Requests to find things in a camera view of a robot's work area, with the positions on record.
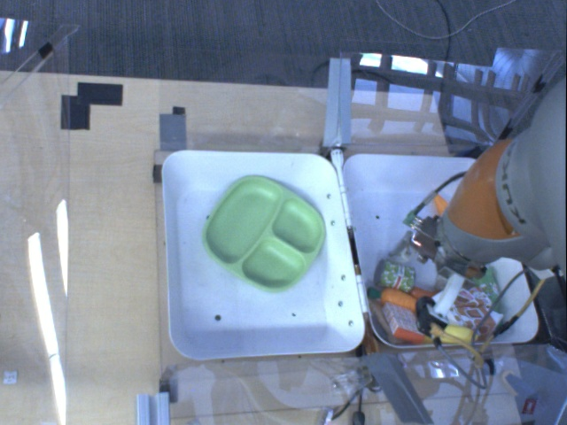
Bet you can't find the thin black and white rod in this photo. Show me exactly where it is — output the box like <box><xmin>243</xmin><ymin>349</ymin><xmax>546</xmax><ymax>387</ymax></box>
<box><xmin>330</xmin><ymin>147</ymin><xmax>369</xmax><ymax>314</ymax></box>

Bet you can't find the green divided plate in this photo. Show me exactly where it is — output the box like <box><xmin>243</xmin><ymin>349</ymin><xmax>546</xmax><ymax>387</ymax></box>
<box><xmin>202</xmin><ymin>174</ymin><xmax>328</xmax><ymax>293</ymax></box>

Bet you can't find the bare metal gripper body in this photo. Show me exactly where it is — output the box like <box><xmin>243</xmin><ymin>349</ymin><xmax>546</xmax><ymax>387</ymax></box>
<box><xmin>409</xmin><ymin>216</ymin><xmax>445</xmax><ymax>263</ymax></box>

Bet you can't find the white plastic tray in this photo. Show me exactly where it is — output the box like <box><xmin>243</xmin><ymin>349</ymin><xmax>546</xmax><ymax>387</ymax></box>
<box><xmin>160</xmin><ymin>150</ymin><xmax>367</xmax><ymax>362</ymax></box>
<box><xmin>342</xmin><ymin>152</ymin><xmax>541</xmax><ymax>350</ymax></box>

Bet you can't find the brown and white packet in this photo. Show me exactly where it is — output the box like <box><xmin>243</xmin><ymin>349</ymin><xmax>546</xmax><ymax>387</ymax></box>
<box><xmin>446</xmin><ymin>287</ymin><xmax>505</xmax><ymax>341</ymax></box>

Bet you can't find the green packet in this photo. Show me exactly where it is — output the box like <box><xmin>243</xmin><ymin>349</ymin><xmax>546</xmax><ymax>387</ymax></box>
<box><xmin>479</xmin><ymin>267</ymin><xmax>501</xmax><ymax>301</ymax></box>

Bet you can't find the orange carrot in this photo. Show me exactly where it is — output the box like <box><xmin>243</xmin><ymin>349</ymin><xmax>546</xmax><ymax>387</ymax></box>
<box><xmin>367</xmin><ymin>286</ymin><xmax>420</xmax><ymax>313</ymax></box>

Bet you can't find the orange carton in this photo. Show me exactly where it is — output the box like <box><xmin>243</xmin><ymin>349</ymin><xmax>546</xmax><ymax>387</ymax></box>
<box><xmin>381</xmin><ymin>301</ymin><xmax>427</xmax><ymax>344</ymax></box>

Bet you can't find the green and white carton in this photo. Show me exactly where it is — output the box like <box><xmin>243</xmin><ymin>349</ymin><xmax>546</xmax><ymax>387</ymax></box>
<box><xmin>373</xmin><ymin>259</ymin><xmax>417</xmax><ymax>293</ymax></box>

